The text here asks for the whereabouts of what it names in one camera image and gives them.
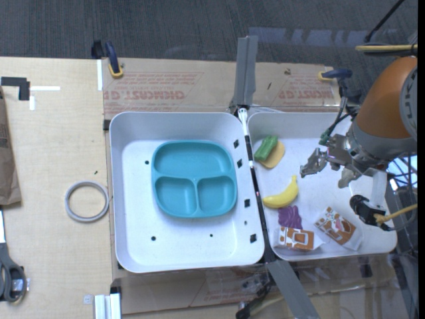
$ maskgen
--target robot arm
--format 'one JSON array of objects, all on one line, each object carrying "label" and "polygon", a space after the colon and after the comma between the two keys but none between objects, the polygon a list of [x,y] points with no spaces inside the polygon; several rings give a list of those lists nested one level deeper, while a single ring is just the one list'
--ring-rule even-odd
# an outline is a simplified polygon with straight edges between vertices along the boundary
[{"label": "robot arm", "polygon": [[392,62],[377,78],[349,131],[335,134],[315,149],[300,175],[343,166],[338,186],[376,170],[386,170],[389,163],[403,153],[417,152],[417,77],[418,59],[401,57]]}]

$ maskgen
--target blue divided plate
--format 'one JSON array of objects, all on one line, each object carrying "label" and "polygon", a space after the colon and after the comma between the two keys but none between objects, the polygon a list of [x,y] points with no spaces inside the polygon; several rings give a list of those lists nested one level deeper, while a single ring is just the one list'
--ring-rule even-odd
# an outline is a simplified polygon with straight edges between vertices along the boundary
[{"label": "blue divided plate", "polygon": [[232,157],[210,141],[161,144],[152,157],[152,186],[158,206],[175,217],[219,216],[236,203]]}]

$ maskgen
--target toy banana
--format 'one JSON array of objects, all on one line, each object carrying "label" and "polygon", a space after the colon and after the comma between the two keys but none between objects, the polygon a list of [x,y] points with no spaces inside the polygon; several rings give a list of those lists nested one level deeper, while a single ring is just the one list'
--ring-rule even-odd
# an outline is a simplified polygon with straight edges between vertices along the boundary
[{"label": "toy banana", "polygon": [[289,205],[298,195],[297,175],[281,193],[263,198],[263,204],[269,208],[282,208]]}]

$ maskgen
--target green toy vegetable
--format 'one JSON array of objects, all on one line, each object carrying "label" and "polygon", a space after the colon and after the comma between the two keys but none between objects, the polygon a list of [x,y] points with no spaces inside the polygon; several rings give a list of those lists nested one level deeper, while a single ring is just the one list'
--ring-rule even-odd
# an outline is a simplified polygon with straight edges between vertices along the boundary
[{"label": "green toy vegetable", "polygon": [[269,135],[266,138],[264,138],[263,142],[261,143],[261,146],[255,151],[254,159],[256,161],[265,161],[277,143],[278,143],[277,136]]}]

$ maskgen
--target packaged snack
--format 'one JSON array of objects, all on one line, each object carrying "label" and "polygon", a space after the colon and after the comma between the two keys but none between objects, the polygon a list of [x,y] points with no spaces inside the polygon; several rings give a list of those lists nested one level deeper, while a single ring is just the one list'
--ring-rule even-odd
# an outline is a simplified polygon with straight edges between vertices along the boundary
[{"label": "packaged snack", "polygon": [[274,246],[297,251],[311,251],[314,249],[314,232],[280,227]]},{"label": "packaged snack", "polygon": [[360,228],[354,226],[331,207],[325,209],[314,225],[341,246],[353,251],[359,249],[363,238]]}]

